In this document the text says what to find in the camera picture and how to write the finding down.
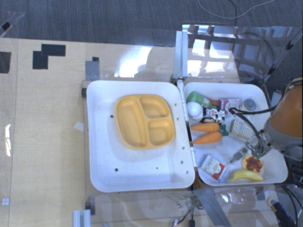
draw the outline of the egg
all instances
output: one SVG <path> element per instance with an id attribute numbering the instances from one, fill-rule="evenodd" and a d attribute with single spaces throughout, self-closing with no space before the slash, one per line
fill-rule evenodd
<path id="1" fill-rule="evenodd" d="M 188 102 L 186 104 L 187 112 L 192 117 L 198 117 L 202 112 L 202 107 L 199 103 Z"/>

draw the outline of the green bottle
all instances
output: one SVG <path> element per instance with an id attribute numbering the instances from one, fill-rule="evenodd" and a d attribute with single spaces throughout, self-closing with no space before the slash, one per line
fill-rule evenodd
<path id="1" fill-rule="evenodd" d="M 188 95 L 187 102 L 199 103 L 203 108 L 215 108 L 215 109 L 217 109 L 217 107 L 213 106 L 211 104 L 211 102 L 206 97 L 203 97 L 203 96 L 199 95 L 196 92 L 191 92 Z"/>

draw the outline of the metal can lid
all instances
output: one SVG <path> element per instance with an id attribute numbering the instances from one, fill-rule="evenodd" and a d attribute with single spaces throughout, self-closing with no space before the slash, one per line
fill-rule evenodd
<path id="1" fill-rule="evenodd" d="M 243 102 L 244 107 L 249 111 L 254 111 L 257 108 L 257 105 L 252 99 L 245 99 Z"/>

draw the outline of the white cable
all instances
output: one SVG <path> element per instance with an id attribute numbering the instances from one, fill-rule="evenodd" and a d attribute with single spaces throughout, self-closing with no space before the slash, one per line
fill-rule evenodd
<path id="1" fill-rule="evenodd" d="M 239 18 L 239 17 L 244 16 L 245 14 L 247 14 L 249 11 L 251 11 L 252 9 L 254 9 L 254 8 L 256 8 L 256 7 L 259 7 L 259 6 L 262 6 L 262 5 L 265 5 L 265 4 L 269 4 L 269 3 L 274 2 L 274 1 L 276 1 L 276 0 L 271 0 L 271 1 L 268 1 L 268 2 L 264 2 L 264 3 L 260 3 L 260 4 L 258 4 L 258 5 L 255 5 L 255 6 L 251 7 L 250 9 L 248 9 L 245 13 L 243 13 L 243 14 L 241 14 L 241 15 L 239 15 L 239 16 L 236 16 L 236 17 L 223 17 L 223 16 L 219 16 L 219 15 L 217 15 L 217 14 L 215 14 L 215 13 L 212 13 L 212 12 L 208 11 L 206 8 L 204 8 L 204 7 L 201 5 L 200 0 L 198 0 L 198 3 L 199 3 L 199 6 L 200 6 L 203 10 L 205 10 L 205 11 L 208 12 L 208 13 L 210 13 L 211 15 L 214 15 L 214 16 L 219 17 L 219 18 L 224 18 L 224 19 L 236 19 L 236 18 Z"/>

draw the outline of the yellow banana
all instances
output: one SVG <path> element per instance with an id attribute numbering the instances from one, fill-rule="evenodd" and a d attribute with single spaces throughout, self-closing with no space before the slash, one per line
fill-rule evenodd
<path id="1" fill-rule="evenodd" d="M 263 180 L 263 177 L 254 171 L 237 170 L 233 173 L 231 183 L 233 183 L 235 180 L 242 179 L 242 178 L 246 178 L 246 179 L 250 179 L 252 181 L 258 181 L 258 182 Z"/>

